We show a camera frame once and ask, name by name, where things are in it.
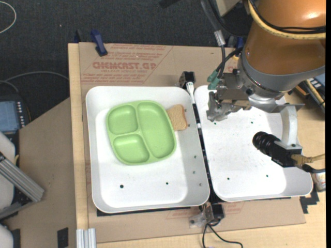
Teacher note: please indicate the small white printed can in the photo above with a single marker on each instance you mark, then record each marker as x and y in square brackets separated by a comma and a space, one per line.
[319, 181]

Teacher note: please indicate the brown cardboard board, red print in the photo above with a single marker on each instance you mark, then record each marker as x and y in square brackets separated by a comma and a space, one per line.
[134, 66]

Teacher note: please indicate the white plastic tray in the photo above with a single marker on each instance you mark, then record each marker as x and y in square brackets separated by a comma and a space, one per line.
[144, 185]
[243, 159]

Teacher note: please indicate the black cylinder on white bracket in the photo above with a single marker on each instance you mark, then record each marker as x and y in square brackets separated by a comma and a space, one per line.
[274, 148]

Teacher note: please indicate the brown toy bread slice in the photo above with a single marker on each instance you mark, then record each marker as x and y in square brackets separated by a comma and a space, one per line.
[178, 117]

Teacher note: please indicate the green divided plate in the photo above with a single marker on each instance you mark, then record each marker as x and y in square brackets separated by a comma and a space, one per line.
[141, 132]

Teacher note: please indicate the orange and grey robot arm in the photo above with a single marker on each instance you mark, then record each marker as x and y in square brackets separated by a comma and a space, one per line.
[282, 43]

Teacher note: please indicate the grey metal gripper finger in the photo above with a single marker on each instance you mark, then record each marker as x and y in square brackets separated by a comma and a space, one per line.
[212, 108]
[225, 112]

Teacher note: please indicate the thin black and white rod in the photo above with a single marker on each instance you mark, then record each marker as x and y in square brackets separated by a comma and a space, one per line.
[199, 128]

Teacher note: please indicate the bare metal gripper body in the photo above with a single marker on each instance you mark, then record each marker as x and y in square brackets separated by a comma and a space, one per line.
[232, 90]

